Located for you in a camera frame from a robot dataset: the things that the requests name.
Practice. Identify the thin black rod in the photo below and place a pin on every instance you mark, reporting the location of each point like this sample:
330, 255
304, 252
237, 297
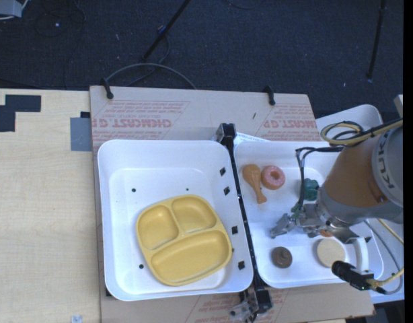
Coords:
241, 200

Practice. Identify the green broccoli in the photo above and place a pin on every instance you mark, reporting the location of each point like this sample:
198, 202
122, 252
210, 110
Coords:
310, 188

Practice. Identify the brown cardboard board red print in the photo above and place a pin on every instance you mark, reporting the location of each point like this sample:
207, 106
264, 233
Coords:
193, 113

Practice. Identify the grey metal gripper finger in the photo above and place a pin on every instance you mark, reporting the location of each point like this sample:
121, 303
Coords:
277, 231
287, 220

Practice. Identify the black cylinder on white bracket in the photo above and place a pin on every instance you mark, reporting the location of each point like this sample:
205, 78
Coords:
351, 274

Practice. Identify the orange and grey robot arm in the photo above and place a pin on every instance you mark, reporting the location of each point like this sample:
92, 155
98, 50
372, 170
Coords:
356, 177

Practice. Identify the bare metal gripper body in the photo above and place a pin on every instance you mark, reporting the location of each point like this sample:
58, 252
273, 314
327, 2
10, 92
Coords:
312, 219

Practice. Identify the pink doughnut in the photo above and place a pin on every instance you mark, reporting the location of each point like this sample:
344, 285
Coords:
265, 180

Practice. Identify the cream round biscuit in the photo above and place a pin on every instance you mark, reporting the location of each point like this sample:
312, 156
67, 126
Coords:
330, 252

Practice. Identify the orange chicken drumstick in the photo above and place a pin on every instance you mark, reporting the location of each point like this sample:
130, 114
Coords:
253, 178

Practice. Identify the yellow divided plate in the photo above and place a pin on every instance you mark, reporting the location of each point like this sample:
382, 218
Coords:
186, 244

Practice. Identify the white plastic tray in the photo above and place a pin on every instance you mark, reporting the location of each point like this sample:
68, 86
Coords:
179, 160
294, 274

